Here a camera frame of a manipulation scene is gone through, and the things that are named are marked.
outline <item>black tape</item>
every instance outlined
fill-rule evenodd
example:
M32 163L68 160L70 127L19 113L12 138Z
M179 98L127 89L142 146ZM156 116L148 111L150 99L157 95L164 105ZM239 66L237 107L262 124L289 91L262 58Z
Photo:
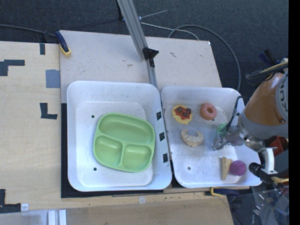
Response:
M41 107L41 118L45 119L57 119L57 114L48 114L48 104L47 103L40 103Z
M167 153L165 153L163 155L163 159L164 159L164 163L166 163L168 161L168 154Z
M25 60L4 60L0 62L0 76L8 75L8 66L25 66Z
M7 60L7 59L4 59L4 62L8 66L25 66L25 60Z
M39 54L40 55L45 55L46 54L46 48L44 43L39 44Z
M0 76L8 75L8 65L5 62L0 62Z
M156 118L157 118L157 120L160 120L161 117L162 117L162 116L161 116L161 112L157 112L157 113L156 113Z
M160 135L159 135L159 139L160 141L164 140L165 139L165 133L162 132Z
M20 212L21 204L5 204L5 189L0 189L0 213Z

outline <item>white tray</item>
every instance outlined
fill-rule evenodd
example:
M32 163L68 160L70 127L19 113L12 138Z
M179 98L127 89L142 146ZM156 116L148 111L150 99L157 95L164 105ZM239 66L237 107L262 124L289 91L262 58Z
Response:
M78 191L157 190L172 179L160 94L148 83L77 81L67 89L68 179ZM151 165L142 172L123 172L101 165L93 155L100 117L125 113L150 122L156 133Z
M224 186L257 186L260 179L248 169L243 176L228 175L221 180L221 157L243 161L248 167L250 163L260 163L258 154L245 145L225 146L213 151L212 144L219 124L228 122L232 116L236 98L239 92L230 88L181 87L166 86L162 90L165 125L171 151L176 180L186 188L224 187ZM218 111L214 121L200 117L199 109L202 103L212 103ZM189 124L178 123L172 116L175 105L182 104L192 109L193 118ZM238 112L244 108L242 99L238 103ZM197 147L189 147L180 137L180 131L188 128L189 134L200 131L204 142Z

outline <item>cable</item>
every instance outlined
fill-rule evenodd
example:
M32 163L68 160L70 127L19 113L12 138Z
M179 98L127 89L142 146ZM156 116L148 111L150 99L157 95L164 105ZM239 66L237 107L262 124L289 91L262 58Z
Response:
M274 77L275 73L268 74L265 78L261 79L260 81L256 83L252 83L247 79L247 83L250 84L251 86L258 87L262 82L267 82L271 80Z
M26 31L31 31L31 32L37 32L37 33L41 33L41 34L47 34L51 37L56 37L54 34L52 33L48 33L48 32L43 32L40 30L35 30L35 29L31 29L31 28L25 28L25 27L19 27L19 26L13 26L13 25L7 25L7 24L0 24L0 27L4 27L4 28L14 28L14 29L22 29L22 30L26 30Z
M155 27L155 28L166 29L166 30L170 30L170 31L174 30L172 28L165 28L165 27L161 27L161 26L157 26L157 25L153 25L153 24L149 24L149 23L144 23L144 22L141 22L141 24L147 25L147 26L151 26L151 27ZM192 34L198 41L200 41L200 39L194 33L192 33L192 32L189 32L189 31L186 31L186 30L177 30L177 31L187 32L189 34Z
M283 64L279 67L271 68L271 70L270 69L265 69L263 71L256 71L256 72L252 72L252 73L246 73L246 79L251 80L251 79L261 77L261 76L269 75L269 74L281 71L284 68L288 68L288 63Z
M226 131L228 131L228 129L230 128L232 122L233 122L233 118L235 116L235 112L236 112L236 109L238 107L238 102L239 102L239 99L240 98L243 98L243 96L238 96L235 100L235 105L234 105L234 108L233 108L233 112L232 112L232 116L231 116L231 119L230 121L226 124Z
M157 13L148 14L148 15L139 17L139 19L142 20L142 19L145 18L145 17L151 17L151 16L154 16L154 15L158 15L158 14L161 14L161 13L165 13L165 12L167 12L167 11L168 11L168 10L163 10L163 11L160 11L160 12L157 12Z
M237 59L237 57L235 56L233 50L231 49L231 47L226 43L226 41L221 37L219 36L217 33L213 32L212 30L210 29L207 29L205 27L202 27L202 26L199 26L199 25L194 25L194 24L186 24L186 25L182 25L182 26L179 26L175 29L173 29L173 31L170 33L170 35L168 36L168 38L170 38L174 32L178 31L179 29L181 28L185 28L185 27L194 27L194 28L200 28L200 29L203 29L205 31L208 31L210 33L212 33L213 35L215 35L217 38L219 38L226 46L227 48L230 50L230 52L232 53L233 57L234 57L234 60L236 62L236 65L237 65L237 68L238 68L238 73L239 73L239 77L238 77L238 85L237 85L237 91L240 90L240 82L241 82L241 72L240 72L240 64L239 64L239 61Z

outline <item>toy ice cream cone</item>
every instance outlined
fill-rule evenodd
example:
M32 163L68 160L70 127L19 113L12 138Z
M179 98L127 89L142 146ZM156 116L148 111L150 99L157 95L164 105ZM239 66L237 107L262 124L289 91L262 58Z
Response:
M230 164L232 162L233 162L232 159L222 157L222 177L221 177L222 180L225 180L225 178L229 172Z

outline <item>toy pizza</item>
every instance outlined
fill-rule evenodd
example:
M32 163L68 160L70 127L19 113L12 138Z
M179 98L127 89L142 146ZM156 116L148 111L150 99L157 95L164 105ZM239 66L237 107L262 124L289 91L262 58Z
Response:
M193 117L192 110L184 105L176 105L172 109L172 116L182 124L188 124Z

